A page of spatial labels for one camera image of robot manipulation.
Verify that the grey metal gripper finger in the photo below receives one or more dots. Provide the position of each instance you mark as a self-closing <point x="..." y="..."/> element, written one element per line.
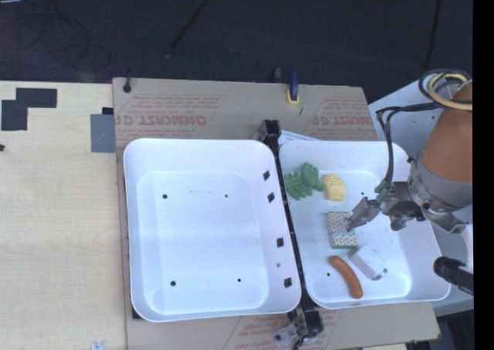
<point x="363" y="214"/>
<point x="399" y="221"/>

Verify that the white plastic tray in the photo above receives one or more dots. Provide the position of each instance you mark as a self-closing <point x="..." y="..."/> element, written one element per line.
<point x="386" y="286"/>
<point x="208" y="232"/>

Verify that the clear plastic bottle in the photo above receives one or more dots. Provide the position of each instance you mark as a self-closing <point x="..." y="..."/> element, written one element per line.
<point x="366" y="261"/>

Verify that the black cylinder on white bracket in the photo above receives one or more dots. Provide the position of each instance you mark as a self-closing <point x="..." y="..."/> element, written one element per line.
<point x="451" y="271"/>

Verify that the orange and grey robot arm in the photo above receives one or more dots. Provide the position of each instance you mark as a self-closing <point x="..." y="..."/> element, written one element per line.
<point x="449" y="147"/>

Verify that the brown cardboard board red print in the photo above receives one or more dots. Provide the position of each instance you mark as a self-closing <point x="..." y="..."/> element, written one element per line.
<point x="239" y="116"/>

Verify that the yellow toy corn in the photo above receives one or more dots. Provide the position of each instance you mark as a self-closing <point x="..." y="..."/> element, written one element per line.
<point x="334" y="188"/>

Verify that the white paper slip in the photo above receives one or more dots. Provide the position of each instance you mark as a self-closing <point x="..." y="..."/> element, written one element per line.
<point x="297" y="136"/>

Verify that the white green patterned carton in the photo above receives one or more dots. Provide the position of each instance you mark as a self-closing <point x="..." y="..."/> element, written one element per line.
<point x="340" y="234"/>

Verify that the thin black rod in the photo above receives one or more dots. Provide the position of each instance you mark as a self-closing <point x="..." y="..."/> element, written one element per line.
<point x="290" y="221"/>

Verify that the orange toy sausage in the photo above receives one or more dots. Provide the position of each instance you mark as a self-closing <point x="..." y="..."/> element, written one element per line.
<point x="347" y="275"/>

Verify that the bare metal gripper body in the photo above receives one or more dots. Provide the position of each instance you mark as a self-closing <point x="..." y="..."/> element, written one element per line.
<point x="405" y="199"/>

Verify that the green toy lettuce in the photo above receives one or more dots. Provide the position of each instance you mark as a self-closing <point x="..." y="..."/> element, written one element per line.
<point x="303" y="184"/>

